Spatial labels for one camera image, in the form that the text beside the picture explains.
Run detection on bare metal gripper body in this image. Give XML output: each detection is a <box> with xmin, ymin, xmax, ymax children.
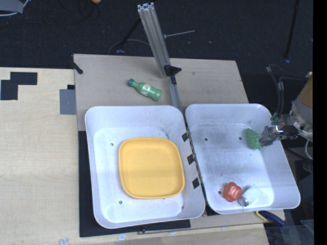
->
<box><xmin>279</xmin><ymin>120</ymin><xmax>313</xmax><ymax>142</ymax></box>

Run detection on green toy broccoli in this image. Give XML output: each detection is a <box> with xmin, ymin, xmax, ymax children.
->
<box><xmin>245</xmin><ymin>128</ymin><xmax>263</xmax><ymax>151</ymax></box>

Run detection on white plastic tray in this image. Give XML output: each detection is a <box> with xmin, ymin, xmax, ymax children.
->
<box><xmin>184</xmin><ymin>103</ymin><xmax>301</xmax><ymax>215</ymax></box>
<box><xmin>84</xmin><ymin>105</ymin><xmax>207</xmax><ymax>230</ymax></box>

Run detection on red toy bell pepper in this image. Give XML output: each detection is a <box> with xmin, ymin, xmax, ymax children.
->
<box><xmin>222</xmin><ymin>181</ymin><xmax>243</xmax><ymax>203</ymax></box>

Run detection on yellow plate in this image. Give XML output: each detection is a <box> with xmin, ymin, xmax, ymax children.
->
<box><xmin>118</xmin><ymin>136</ymin><xmax>186</xmax><ymax>200</ymax></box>

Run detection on green toy bottle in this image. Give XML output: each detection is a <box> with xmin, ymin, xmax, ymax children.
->
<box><xmin>127</xmin><ymin>78</ymin><xmax>163</xmax><ymax>102</ymax></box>

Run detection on pale brown flat board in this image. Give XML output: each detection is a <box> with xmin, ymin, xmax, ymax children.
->
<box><xmin>73</xmin><ymin>54</ymin><xmax>286</xmax><ymax>236</ymax></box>

